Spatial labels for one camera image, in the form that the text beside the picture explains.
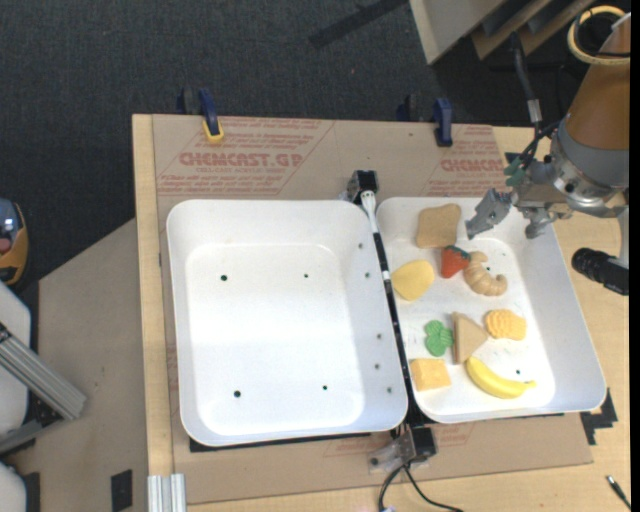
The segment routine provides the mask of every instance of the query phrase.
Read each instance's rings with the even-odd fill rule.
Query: toy bread slice
[[[453,318],[453,360],[456,364],[464,363],[489,335],[481,326],[462,313],[452,313]]]
[[[424,208],[418,217],[417,246],[430,248],[455,245],[461,214],[460,206],[454,203]]]

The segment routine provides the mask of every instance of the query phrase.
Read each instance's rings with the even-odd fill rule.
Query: wooden table
[[[496,128],[502,152],[520,151],[531,137],[530,129]],[[153,121],[150,115],[133,117],[134,166],[138,249],[143,327],[144,380],[148,464],[151,475],[174,472],[171,422],[159,267],[159,233],[155,195]],[[555,224],[565,262],[575,250],[587,246],[617,254],[620,234],[615,220],[576,214]],[[629,399],[629,302],[572,272],[575,291],[614,400],[618,421],[614,428],[598,430],[593,446],[594,463],[509,474],[430,481],[426,494],[435,501],[465,511],[616,511],[624,504],[609,487],[613,475],[631,498],[630,399]],[[365,487],[341,491],[241,500],[191,506],[204,511],[374,511],[379,489]],[[399,511],[430,510],[410,484],[392,486],[386,497]]]

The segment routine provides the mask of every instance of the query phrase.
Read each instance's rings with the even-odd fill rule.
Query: toy banana
[[[469,253],[471,262],[464,269],[463,275],[465,282],[471,289],[480,295],[502,295],[507,291],[507,278],[502,274],[492,277],[484,268],[483,263],[487,261],[487,255],[480,251]]]
[[[533,380],[520,382],[500,377],[500,375],[492,371],[486,364],[474,356],[467,359],[465,368],[476,386],[498,398],[518,398],[527,389],[536,386],[536,382]]]

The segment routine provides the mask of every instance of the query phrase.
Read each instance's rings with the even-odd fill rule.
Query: croissant
[[[480,251],[469,253],[471,261],[464,269],[465,282],[471,289],[480,295],[502,295],[507,291],[507,278],[502,274],[492,277],[484,267],[483,263],[488,261],[487,255]]]

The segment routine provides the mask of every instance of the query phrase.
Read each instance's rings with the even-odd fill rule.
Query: wire
[[[586,62],[587,64],[603,66],[623,66],[629,64],[631,62],[631,52],[613,53],[598,51],[595,53],[589,53],[580,45],[578,40],[578,30],[581,25],[599,14],[613,14],[618,18],[616,23],[620,22],[626,16],[631,15],[631,13],[625,13],[622,9],[618,9],[617,7],[612,7],[610,5],[601,5],[584,11],[582,14],[576,16],[576,19],[571,24],[569,32],[567,33],[567,45],[569,46],[569,50],[578,60]]]
[[[520,40],[520,36],[517,32],[511,32],[509,42],[511,43],[511,49],[514,54],[516,75],[518,76],[520,85],[522,85],[522,89],[524,90],[525,99],[527,100],[527,108],[529,109],[529,119],[531,120],[531,124],[533,124],[533,131],[535,135],[538,133],[538,130],[540,130],[540,121],[542,120],[540,104],[538,103],[538,98],[533,91],[533,87],[531,87],[529,69],[527,68],[527,61],[524,55],[524,47],[522,46],[522,41]]]
[[[450,512],[464,512],[462,509],[459,509],[459,508],[456,508],[456,507],[452,507],[450,505],[444,505],[442,503],[438,503],[437,501],[433,501],[433,500],[429,499],[427,497],[427,495],[422,492],[422,490],[418,486],[417,482],[413,478],[413,475],[411,474],[411,471],[409,470],[409,465],[410,464],[411,464],[411,461],[409,461],[407,464],[404,464],[404,465],[394,469],[391,473],[389,473],[389,475],[385,479],[384,483],[382,484],[382,487],[380,488],[380,494],[378,495],[378,511],[379,512],[384,512],[386,510],[386,507],[384,506],[384,495],[387,492],[387,488],[389,487],[391,482],[393,482],[393,480],[396,478],[396,476],[398,476],[398,473],[400,473],[400,471],[402,471],[402,470],[404,470],[404,472],[407,474],[407,477],[409,477],[409,481],[413,485],[413,488],[416,490],[416,492],[420,495],[420,497],[424,501],[426,501],[430,505],[433,505],[434,507],[444,508],[446,510],[449,510]]]
[[[522,167],[524,169],[526,169],[529,166],[529,164],[533,161],[536,155],[536,151],[538,150],[538,143],[545,137],[551,136],[551,134],[558,128],[559,125],[560,125],[560,121],[556,121],[546,126],[542,130],[538,130],[536,132],[536,135],[533,138],[533,140],[529,143],[529,145],[526,148],[524,148],[524,150],[522,150],[522,153],[520,153],[519,155],[519,158],[522,161]]]

